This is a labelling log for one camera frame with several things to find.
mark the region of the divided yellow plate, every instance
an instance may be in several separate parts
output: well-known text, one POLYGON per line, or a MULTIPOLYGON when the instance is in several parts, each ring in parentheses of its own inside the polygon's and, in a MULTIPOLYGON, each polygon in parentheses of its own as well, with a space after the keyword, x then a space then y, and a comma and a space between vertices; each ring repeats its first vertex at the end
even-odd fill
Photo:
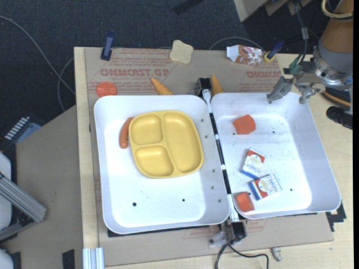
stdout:
POLYGON ((181 111, 161 110, 134 117, 128 138, 137 168, 148 177, 178 177, 203 164, 196 126, 181 111))

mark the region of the brown sausage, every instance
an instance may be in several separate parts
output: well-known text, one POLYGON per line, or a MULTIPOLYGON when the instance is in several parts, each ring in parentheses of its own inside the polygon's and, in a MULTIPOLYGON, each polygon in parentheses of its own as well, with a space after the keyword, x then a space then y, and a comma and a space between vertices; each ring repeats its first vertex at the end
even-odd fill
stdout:
POLYGON ((133 119, 134 118, 128 118, 119 132, 119 146, 122 149, 125 149, 128 146, 128 141, 127 141, 128 128, 130 127, 130 123, 133 119))

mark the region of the wooden table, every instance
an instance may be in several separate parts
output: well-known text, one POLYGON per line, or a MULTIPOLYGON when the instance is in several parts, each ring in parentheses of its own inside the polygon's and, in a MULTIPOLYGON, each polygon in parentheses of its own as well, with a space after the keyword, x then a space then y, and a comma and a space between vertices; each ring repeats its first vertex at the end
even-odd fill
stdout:
MULTIPOLYGON (((281 68, 288 67, 296 55, 278 54, 281 68)), ((81 182, 82 233, 84 248, 99 247, 98 223, 93 177, 93 156, 89 132, 89 103, 86 80, 85 49, 75 48, 76 107, 79 134, 81 182)), ((354 268, 353 257, 353 132, 330 121, 325 113, 333 105, 322 95, 311 97, 309 105, 320 138, 332 167, 346 211, 343 223, 335 224, 334 241, 296 245, 282 248, 281 262, 277 262, 269 249, 246 252, 266 253, 270 268, 354 268)), ((181 258, 167 261, 138 263, 111 268, 213 268, 215 255, 181 258)), ((265 258, 243 258, 235 253, 224 254, 220 268, 265 268, 265 258)))

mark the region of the red circular object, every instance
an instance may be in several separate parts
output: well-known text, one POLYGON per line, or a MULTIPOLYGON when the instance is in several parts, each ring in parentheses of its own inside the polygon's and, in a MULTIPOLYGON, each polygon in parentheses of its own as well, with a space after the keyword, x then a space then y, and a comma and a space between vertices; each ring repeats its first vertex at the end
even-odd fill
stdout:
POLYGON ((96 94, 99 98, 103 96, 116 96, 117 87, 111 82, 101 82, 96 87, 96 94))

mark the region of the black floor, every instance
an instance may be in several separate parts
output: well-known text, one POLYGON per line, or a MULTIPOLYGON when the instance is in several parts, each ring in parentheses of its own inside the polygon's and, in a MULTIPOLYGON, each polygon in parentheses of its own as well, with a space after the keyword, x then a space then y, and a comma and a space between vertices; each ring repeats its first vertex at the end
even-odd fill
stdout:
MULTIPOLYGON (((301 10, 318 36, 329 21, 320 3, 313 0, 301 10)), ((261 7, 244 23, 233 0, 0 0, 0 16, 0 133, 21 116, 46 123, 73 106, 74 94, 61 85, 61 107, 55 71, 60 74, 69 62, 63 78, 74 90, 73 48, 103 47, 108 30, 115 31, 114 47, 171 47, 179 39, 195 49, 209 49, 220 39, 240 37, 265 50, 284 40, 282 53, 303 51, 300 25, 286 5, 270 17, 261 7), (37 42, 53 69, 19 27, 37 42)), ((213 49, 225 50, 233 43, 213 49)), ((315 43, 311 38, 308 53, 315 43)))

